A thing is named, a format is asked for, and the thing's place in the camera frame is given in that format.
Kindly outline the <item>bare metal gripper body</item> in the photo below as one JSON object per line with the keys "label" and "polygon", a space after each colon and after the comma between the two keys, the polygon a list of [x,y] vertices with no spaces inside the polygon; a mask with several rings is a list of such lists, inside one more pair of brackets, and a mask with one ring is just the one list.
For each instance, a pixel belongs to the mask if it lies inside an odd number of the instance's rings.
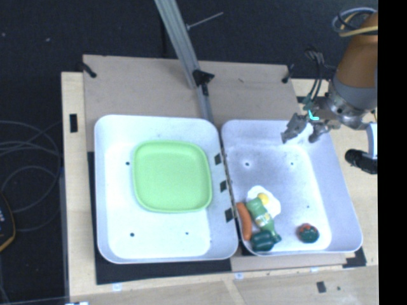
{"label": "bare metal gripper body", "polygon": [[364,122],[364,117],[375,114],[376,109],[358,109],[337,92],[328,91],[313,101],[311,112],[327,126],[338,128],[345,125],[353,130],[365,130],[368,122]]}

